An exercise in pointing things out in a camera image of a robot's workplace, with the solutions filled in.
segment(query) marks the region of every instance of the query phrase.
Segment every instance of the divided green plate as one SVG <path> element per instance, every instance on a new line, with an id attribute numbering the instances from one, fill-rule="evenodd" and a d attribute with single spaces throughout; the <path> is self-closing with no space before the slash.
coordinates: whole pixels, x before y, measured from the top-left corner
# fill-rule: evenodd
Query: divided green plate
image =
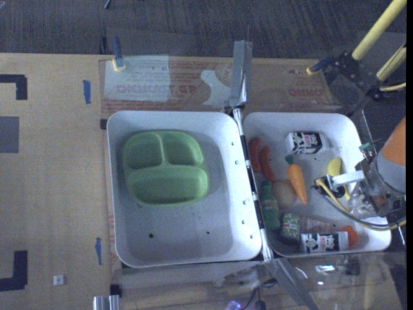
<path id="1" fill-rule="evenodd" d="M 122 154 L 126 186 L 142 205 L 176 206 L 207 195 L 209 177 L 204 155 L 199 143 L 186 132 L 134 134 Z"/>

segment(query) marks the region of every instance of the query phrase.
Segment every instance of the white square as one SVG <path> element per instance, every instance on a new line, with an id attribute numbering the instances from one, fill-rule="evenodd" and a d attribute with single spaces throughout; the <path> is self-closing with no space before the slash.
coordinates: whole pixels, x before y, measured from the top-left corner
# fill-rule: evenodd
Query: white square
<path id="1" fill-rule="evenodd" d="M 57 274 L 53 276 L 53 285 L 63 285 L 65 283 L 65 276 L 63 274 Z"/>

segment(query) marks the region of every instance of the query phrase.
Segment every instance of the green can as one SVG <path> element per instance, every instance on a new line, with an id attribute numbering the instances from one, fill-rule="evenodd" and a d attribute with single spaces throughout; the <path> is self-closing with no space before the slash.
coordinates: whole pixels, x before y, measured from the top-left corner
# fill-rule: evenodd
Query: green can
<path id="1" fill-rule="evenodd" d="M 285 243 L 299 243 L 300 224 L 296 214 L 283 214 L 281 217 L 281 239 Z"/>

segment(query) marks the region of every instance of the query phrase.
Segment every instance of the green tray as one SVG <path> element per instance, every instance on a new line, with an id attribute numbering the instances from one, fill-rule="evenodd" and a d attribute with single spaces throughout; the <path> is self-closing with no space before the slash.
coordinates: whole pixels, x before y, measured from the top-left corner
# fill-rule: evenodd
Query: green tray
<path id="1" fill-rule="evenodd" d="M 142 205 L 194 203 L 208 193 L 204 155 L 199 143 L 186 132 L 134 134 L 125 143 L 122 159 L 128 191 Z"/>

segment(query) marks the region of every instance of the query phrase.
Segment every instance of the yellow pole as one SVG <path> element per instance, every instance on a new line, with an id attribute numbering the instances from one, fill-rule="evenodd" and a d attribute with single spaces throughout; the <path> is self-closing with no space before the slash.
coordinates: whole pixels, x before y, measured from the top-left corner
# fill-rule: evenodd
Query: yellow pole
<path id="1" fill-rule="evenodd" d="M 390 75 L 406 61 L 407 47 L 403 44 L 393 56 L 377 71 L 376 77 L 385 81 Z"/>
<path id="2" fill-rule="evenodd" d="M 353 59 L 360 61 L 389 27 L 402 9 L 407 5 L 407 0 L 393 0 L 380 18 L 376 21 L 367 35 L 352 53 Z"/>

